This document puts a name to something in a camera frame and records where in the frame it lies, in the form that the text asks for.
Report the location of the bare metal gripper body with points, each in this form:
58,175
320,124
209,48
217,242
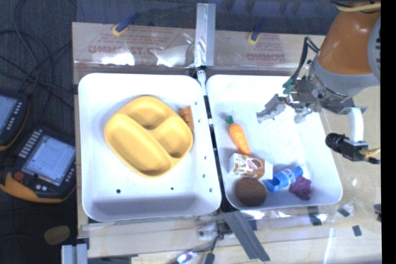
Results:
309,96

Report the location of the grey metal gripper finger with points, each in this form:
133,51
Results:
272,108
303,115

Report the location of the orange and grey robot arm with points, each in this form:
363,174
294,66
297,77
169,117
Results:
343,46

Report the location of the white plastic tray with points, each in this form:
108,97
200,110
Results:
102,194
284,145

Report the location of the orange carrot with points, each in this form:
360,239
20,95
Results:
239,134

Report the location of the brown cardboard board, red print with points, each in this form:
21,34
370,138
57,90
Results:
278,46

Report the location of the white and brown carton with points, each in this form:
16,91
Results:
249,166

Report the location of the blue bottle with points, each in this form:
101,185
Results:
283,180

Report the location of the purple grapes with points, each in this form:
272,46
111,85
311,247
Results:
301,188

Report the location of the orange-brown biscuit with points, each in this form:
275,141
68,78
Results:
188,117

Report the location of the brown round cookie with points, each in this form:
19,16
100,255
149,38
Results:
251,192

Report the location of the yellow divided plate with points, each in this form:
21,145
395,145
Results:
139,139

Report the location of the olive oval object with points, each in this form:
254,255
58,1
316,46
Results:
57,235

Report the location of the black cylinder on white bracket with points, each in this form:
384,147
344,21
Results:
346,145

